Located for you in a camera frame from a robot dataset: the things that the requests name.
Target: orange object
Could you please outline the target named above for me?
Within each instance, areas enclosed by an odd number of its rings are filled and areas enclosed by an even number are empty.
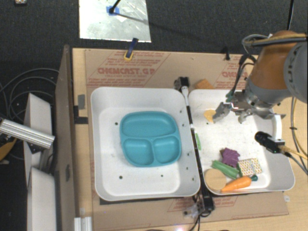
[[[279,31],[272,37],[296,34],[292,31]],[[263,47],[258,60],[249,76],[251,81],[260,88],[271,90],[287,89],[283,77],[283,68],[289,51],[296,43],[274,44]]]
[[[17,138],[10,138],[9,142],[6,142],[4,145],[0,145],[0,161],[6,157],[10,150],[15,145]]]
[[[195,89],[214,89],[214,87],[207,79],[203,79],[195,85]]]
[[[251,179],[248,176],[243,176],[240,178],[237,178],[236,180],[228,183],[223,189],[221,189],[222,192],[229,192],[236,189],[249,187],[251,184]]]

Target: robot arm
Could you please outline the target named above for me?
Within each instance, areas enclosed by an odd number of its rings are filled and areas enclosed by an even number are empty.
[[[307,103],[307,36],[280,31],[271,38],[244,42],[246,46],[264,46],[247,79],[245,89],[231,91],[226,103],[220,103],[213,121],[230,111],[239,115],[239,122],[256,114],[270,119],[272,107],[294,96]]]

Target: white foam block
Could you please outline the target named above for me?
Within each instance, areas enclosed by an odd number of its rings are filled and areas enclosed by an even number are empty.
[[[28,187],[27,231],[55,231],[56,226],[54,177],[32,167]]]
[[[32,129],[52,134],[51,107],[50,104],[39,97],[29,94],[26,107],[24,125]],[[31,167],[46,170],[47,159],[52,154],[52,147],[49,150],[32,154],[27,142],[24,141],[25,172],[26,181],[29,182]]]

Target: black carpet floor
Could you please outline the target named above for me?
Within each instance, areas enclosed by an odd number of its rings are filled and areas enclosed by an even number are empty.
[[[14,6],[0,0],[0,84],[5,86],[18,74],[36,68],[58,69],[65,44],[71,47],[126,49],[120,41],[79,38],[78,0],[28,0]],[[146,0],[152,43],[139,43],[138,50],[244,53],[241,39],[250,34],[268,35],[287,28],[290,0]],[[307,32],[308,0],[295,0],[291,30]],[[54,72],[35,76],[56,80]],[[5,89],[7,96],[18,82]],[[54,86],[39,79],[20,83],[23,90],[53,94]],[[52,99],[42,94],[42,98]],[[0,113],[6,113],[0,93]],[[26,97],[13,104],[18,111]],[[13,155],[23,156],[21,144]],[[23,161],[7,156],[0,165],[0,230],[26,230],[26,184]]]

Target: purple toy vegetable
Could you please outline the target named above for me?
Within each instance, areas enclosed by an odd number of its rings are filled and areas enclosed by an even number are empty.
[[[232,167],[236,167],[240,155],[235,150],[225,148],[222,152],[222,162]]]

